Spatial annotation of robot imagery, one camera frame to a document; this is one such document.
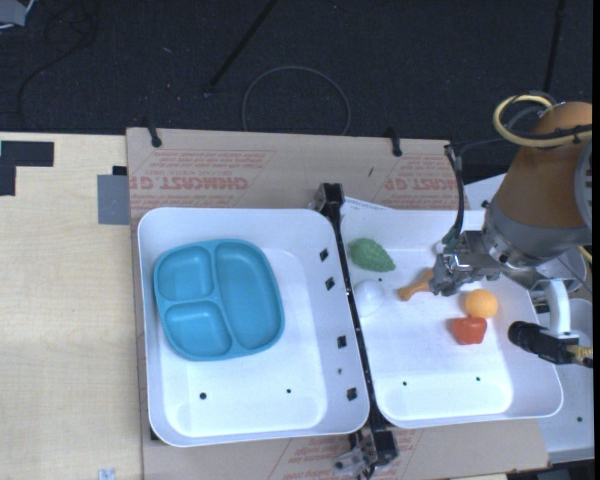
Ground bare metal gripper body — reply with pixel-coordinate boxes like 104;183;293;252
451;229;537;283

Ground orange chicken drumstick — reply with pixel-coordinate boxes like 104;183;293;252
396;268;437;303

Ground orange ball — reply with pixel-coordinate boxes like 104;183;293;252
463;288;500;320

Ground red bell pepper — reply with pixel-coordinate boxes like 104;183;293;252
446;316;489;346

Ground green grapes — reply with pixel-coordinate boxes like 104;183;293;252
347;237;397;274

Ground white egg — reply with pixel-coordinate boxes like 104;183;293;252
353;279;386;317

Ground white plastic tray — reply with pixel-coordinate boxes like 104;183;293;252
136;206;372;448
338;207;565;430

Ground thin black rod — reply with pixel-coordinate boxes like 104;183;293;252
325;202;387;444

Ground white paper sheet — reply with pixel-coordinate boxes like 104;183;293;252
341;196;397;215

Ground brown cardboard board red print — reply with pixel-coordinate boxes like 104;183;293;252
125;126;552;480

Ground blue divided plate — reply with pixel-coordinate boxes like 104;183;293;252
152;238;287;363

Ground black cylinder on white bracket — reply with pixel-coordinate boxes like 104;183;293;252
507;277;594;369

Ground black block with thin wires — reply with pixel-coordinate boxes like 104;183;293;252
369;426;400;467
314;182;345;215

